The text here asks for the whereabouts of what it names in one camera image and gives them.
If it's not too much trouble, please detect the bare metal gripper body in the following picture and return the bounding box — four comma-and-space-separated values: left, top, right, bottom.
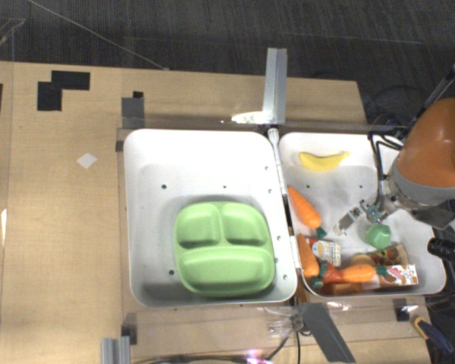
377, 190, 415, 219

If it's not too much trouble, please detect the white plastic tray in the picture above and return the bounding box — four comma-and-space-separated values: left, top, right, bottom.
278, 131, 448, 299
122, 127, 299, 309

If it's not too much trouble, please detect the pizza slice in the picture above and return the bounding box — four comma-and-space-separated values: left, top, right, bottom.
349, 243, 410, 269

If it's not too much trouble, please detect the small white packet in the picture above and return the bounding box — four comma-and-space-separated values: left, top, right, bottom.
311, 239, 343, 268

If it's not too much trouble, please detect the orange carrot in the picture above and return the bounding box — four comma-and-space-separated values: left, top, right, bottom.
296, 233, 324, 290
328, 263, 389, 284
286, 185, 328, 240

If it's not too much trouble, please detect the white carton with fruit print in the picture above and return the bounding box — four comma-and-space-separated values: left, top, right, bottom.
362, 264, 419, 290

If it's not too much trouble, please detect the yellow banana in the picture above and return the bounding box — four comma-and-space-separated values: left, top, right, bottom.
298, 150, 351, 174

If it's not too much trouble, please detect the green divided plate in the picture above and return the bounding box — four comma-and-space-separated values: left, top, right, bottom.
173, 201, 277, 298

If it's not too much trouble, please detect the black cylinder on white bracket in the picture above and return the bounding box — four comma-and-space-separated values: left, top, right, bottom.
427, 211, 455, 265

